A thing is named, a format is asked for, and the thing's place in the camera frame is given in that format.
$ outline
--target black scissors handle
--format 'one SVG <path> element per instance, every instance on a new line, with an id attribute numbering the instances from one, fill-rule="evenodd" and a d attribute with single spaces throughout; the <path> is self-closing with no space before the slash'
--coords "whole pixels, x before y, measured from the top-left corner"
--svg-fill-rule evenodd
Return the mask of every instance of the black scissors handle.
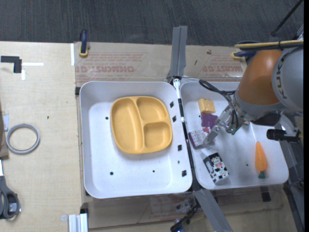
<path id="1" fill-rule="evenodd" d="M 10 204 L 16 203 L 16 210 L 10 211 Z M 5 218 L 13 218 L 19 211 L 19 200 L 16 193 L 12 192 L 5 183 L 4 176 L 0 176 L 0 216 L 1 214 Z"/>

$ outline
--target scissors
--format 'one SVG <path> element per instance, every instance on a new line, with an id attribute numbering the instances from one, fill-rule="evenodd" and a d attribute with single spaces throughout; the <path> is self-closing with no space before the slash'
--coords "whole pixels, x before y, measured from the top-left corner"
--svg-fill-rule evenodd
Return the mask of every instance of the scissors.
<path id="1" fill-rule="evenodd" d="M 0 159 L 0 217 L 13 218 L 19 211 L 17 194 L 12 192 L 5 184 L 2 160 Z"/>

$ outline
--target robotic arm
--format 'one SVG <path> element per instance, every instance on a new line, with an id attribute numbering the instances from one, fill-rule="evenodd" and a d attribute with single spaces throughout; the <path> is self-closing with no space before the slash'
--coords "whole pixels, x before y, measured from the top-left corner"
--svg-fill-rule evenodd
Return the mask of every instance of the robotic arm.
<path id="1" fill-rule="evenodd" d="M 259 50 L 249 62 L 234 96 L 225 94 L 228 106 L 217 118 L 204 145 L 213 144 L 222 128 L 234 135 L 244 123 L 267 118 L 269 114 L 280 116 L 283 110 L 303 113 L 303 55 L 303 46 L 283 51 Z M 206 82 L 200 80 L 200 84 L 205 86 Z"/>

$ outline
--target white plastic tray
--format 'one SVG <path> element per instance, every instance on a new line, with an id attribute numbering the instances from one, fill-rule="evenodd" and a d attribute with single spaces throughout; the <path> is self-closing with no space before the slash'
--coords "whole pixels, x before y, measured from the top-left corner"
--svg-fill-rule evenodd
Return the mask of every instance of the white plastic tray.
<path id="1" fill-rule="evenodd" d="M 120 97 L 134 95 L 154 96 L 166 106 L 173 133 L 166 149 L 133 155 L 117 148 L 109 118 L 111 105 Z M 92 197 L 181 193 L 191 187 L 191 167 L 177 94 L 172 85 L 165 82 L 88 82 L 80 90 L 80 103 L 84 186 Z"/>
<path id="2" fill-rule="evenodd" d="M 212 82 L 220 90 L 235 90 L 238 82 Z M 181 97 L 183 101 L 184 117 L 187 131 L 194 131 L 201 127 L 200 110 L 198 100 L 205 98 L 212 100 L 219 116 L 226 108 L 227 101 L 218 93 L 211 92 L 202 87 L 198 82 L 187 82 L 181 85 Z M 266 132 L 271 127 L 258 126 L 250 123 L 242 126 L 235 135 L 225 130 L 215 139 L 213 149 L 216 150 L 225 163 L 229 178 L 214 184 L 200 156 L 200 149 L 192 149 L 193 160 L 200 185 L 206 189 L 229 189 L 263 185 L 275 185 L 284 183 L 289 176 L 286 161 L 284 159 L 280 143 L 269 140 Z M 260 141 L 268 167 L 266 178 L 259 179 L 259 172 L 255 169 L 255 142 Z"/>

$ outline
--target gray carpet floor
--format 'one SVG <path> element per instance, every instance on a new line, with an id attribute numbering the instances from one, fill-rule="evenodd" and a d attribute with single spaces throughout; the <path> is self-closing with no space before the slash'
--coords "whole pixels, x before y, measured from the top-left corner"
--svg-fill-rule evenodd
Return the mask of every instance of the gray carpet floor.
<path id="1" fill-rule="evenodd" d="M 72 43 L 87 29 L 93 42 L 171 44 L 188 26 L 188 45 L 292 39 L 304 23 L 299 0 L 0 0 L 0 41 Z"/>

